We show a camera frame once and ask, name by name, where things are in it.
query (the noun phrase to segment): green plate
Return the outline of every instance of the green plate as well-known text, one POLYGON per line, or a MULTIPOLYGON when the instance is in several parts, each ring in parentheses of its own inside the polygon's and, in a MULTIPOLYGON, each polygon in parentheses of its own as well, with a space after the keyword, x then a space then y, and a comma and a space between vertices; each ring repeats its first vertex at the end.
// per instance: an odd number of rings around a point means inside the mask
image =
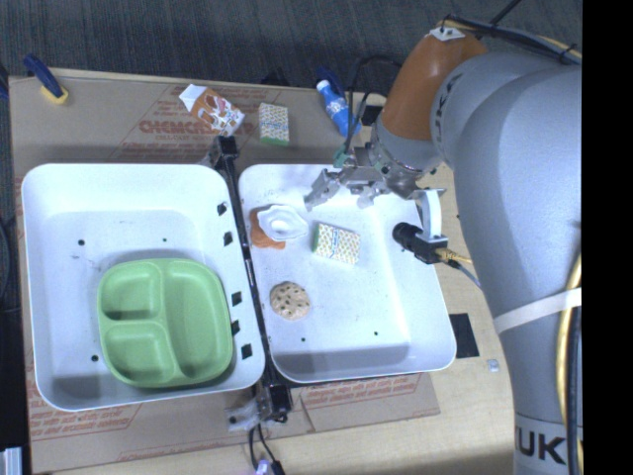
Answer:
POLYGON ((220 376, 233 353, 222 282, 194 260, 118 264, 101 279, 99 333, 113 374, 137 387, 175 387, 220 376))

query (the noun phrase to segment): drain hole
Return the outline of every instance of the drain hole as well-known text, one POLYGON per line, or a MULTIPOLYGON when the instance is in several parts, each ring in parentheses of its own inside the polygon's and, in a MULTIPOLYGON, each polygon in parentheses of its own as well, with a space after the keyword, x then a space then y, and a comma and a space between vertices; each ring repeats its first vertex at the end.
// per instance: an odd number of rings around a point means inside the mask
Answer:
POLYGON ((242 359, 247 359, 248 357, 250 357, 253 354, 253 347, 250 346, 249 344, 246 344, 245 346, 243 346, 241 348, 241 358, 242 359))

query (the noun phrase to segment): black clamp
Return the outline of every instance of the black clamp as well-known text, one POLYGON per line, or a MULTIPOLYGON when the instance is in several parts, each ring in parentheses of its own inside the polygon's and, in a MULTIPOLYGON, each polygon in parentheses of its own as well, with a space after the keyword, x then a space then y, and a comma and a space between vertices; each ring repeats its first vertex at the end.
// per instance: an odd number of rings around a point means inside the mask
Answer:
MULTIPOLYGON (((288 413, 293 408, 293 400, 288 385, 283 381, 275 369, 272 355, 270 353, 270 346, 267 342, 268 336, 266 335, 266 325, 261 312, 259 291, 257 290, 255 271, 252 258, 250 256, 248 236, 246 234, 246 224, 244 222, 238 192, 237 174, 234 164, 238 158, 239 149, 237 148, 237 143, 234 137, 227 138, 224 136, 217 136, 215 138, 211 146, 211 150, 209 151, 209 159, 213 169, 221 174, 226 180, 228 194, 233 207, 233 216, 237 225, 242 256, 244 258, 244 265, 246 266, 246 272, 250 283, 250 294, 255 305, 255 315, 257 317, 259 331, 262 334, 262 344, 266 357, 264 374, 262 375, 260 381, 256 384, 257 397, 255 401, 258 403, 259 407, 259 410, 257 411, 257 420, 273 420, 278 423, 284 423, 288 419, 288 413)), ((248 411, 247 409, 242 409, 241 413, 243 415, 247 415, 247 420, 245 421, 246 424, 250 424, 250 421, 252 421, 255 417, 253 415, 253 411, 248 411)), ((235 418, 235 415, 236 412, 233 412, 231 416, 235 418)), ((241 426, 244 424, 244 421, 236 422, 229 418, 229 423, 232 425, 239 423, 241 426)))
POLYGON ((394 227, 392 236, 404 249, 411 251, 415 258, 425 264, 436 264, 441 262, 436 250, 448 247, 448 239, 439 237, 437 241, 422 238, 424 230, 420 227, 400 222, 394 227))

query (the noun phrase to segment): cardboard sheet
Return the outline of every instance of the cardboard sheet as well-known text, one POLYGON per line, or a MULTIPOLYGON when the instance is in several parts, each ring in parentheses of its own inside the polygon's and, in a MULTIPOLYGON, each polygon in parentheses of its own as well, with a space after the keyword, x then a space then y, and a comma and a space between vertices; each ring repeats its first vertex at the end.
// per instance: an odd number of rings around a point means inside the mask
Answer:
MULTIPOLYGON (((225 409, 243 405, 248 390, 220 395, 66 413, 48 405, 35 382, 20 185, 33 167, 50 162, 196 163, 212 133, 178 96, 190 82, 56 71, 70 96, 50 104, 34 78, 12 79, 11 115, 20 269, 28 366, 29 417, 35 473, 115 463, 245 443, 228 432, 225 409)), ((253 163, 328 163, 341 138, 315 90, 207 83, 245 114, 235 136, 238 171, 253 163), (262 102, 289 109, 291 144, 259 142, 262 102)), ((439 414, 427 374, 333 383, 293 390, 295 408, 272 437, 399 421, 439 414)))

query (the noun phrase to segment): blue spray bottle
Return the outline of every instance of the blue spray bottle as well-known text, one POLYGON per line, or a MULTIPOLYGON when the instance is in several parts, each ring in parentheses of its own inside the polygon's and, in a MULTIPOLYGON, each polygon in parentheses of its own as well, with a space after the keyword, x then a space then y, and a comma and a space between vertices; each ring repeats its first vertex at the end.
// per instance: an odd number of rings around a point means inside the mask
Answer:
MULTIPOLYGON (((340 134, 347 138, 347 129, 349 126, 349 108, 347 102, 343 97, 337 95, 329 85, 329 81, 321 81, 316 90, 323 96, 325 101, 325 111, 332 118, 338 127, 340 134)), ((358 122, 354 129, 353 135, 355 136, 361 130, 361 124, 358 122)))

